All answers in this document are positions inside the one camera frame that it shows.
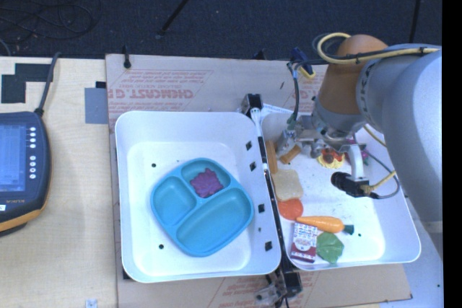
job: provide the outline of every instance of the blue screen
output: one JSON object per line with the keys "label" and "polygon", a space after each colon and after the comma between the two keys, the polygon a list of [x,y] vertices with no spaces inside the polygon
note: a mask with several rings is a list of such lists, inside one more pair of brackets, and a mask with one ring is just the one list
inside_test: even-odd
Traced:
{"label": "blue screen", "polygon": [[25,190],[26,127],[0,125],[0,192]]}

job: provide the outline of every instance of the blue divided plate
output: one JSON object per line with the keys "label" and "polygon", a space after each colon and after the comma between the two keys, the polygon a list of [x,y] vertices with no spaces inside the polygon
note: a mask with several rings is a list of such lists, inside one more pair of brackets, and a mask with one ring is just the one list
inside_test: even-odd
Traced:
{"label": "blue divided plate", "polygon": [[207,158],[164,176],[152,190],[151,209],[175,243],[196,257],[228,245],[253,218],[253,203],[242,185]]}

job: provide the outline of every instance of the cardboard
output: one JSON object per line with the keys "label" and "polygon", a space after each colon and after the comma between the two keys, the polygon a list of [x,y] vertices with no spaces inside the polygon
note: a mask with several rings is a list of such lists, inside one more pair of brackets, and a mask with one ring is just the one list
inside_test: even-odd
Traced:
{"label": "cardboard", "polygon": [[[106,56],[108,114],[113,178],[113,215],[118,302],[120,308],[257,307],[255,293],[265,276],[226,277],[142,284],[123,277],[118,208],[114,124],[129,110],[239,111],[247,94],[264,103],[293,110],[294,84],[284,61],[231,60],[163,56]],[[324,66],[314,79],[300,77],[300,112],[313,109]],[[374,265],[316,272],[301,271],[303,291],[291,308],[327,308],[410,299],[402,265]]]}

